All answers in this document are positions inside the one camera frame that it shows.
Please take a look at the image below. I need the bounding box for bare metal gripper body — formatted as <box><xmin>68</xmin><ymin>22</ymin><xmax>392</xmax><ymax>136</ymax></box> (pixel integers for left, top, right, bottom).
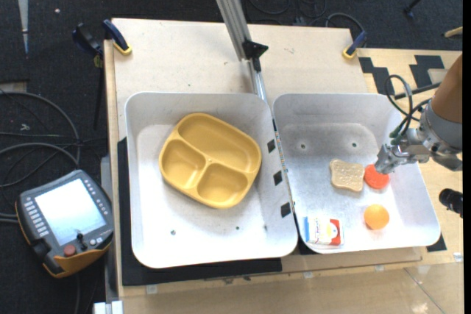
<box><xmin>394</xmin><ymin>126</ymin><xmax>463</xmax><ymax>172</ymax></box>

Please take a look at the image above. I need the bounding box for red round slice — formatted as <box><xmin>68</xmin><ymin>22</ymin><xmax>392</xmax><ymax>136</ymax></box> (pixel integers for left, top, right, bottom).
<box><xmin>363</xmin><ymin>163</ymin><xmax>391</xmax><ymax>190</ymax></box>

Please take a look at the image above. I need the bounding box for beige bread slice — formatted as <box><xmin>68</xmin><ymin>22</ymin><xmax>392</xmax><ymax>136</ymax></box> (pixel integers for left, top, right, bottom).
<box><xmin>328</xmin><ymin>158</ymin><xmax>366</xmax><ymax>193</ymax></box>

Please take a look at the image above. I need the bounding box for orange ball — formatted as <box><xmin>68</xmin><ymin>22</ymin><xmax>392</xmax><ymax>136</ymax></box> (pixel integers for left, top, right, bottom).
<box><xmin>364</xmin><ymin>204</ymin><xmax>391</xmax><ymax>231</ymax></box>

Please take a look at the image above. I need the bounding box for white plastic tray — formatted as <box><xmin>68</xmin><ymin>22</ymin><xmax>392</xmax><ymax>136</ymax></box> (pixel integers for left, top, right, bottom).
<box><xmin>124</xmin><ymin>90</ymin><xmax>300</xmax><ymax>269</ymax></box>
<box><xmin>272</xmin><ymin>92</ymin><xmax>442</xmax><ymax>255</ymax></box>

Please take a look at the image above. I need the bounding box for white and red carton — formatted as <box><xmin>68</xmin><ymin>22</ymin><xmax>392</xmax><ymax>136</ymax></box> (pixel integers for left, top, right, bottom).
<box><xmin>302</xmin><ymin>215</ymin><xmax>345</xmax><ymax>247</ymax></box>

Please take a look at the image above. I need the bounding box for yellow divided plate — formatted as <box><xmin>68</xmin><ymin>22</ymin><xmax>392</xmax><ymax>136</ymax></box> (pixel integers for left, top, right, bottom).
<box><xmin>157</xmin><ymin>112</ymin><xmax>263</xmax><ymax>210</ymax></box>

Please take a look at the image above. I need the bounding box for pale wood board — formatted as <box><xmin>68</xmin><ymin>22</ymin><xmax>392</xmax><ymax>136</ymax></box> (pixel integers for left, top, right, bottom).
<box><xmin>104</xmin><ymin>17</ymin><xmax>423</xmax><ymax>301</ymax></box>

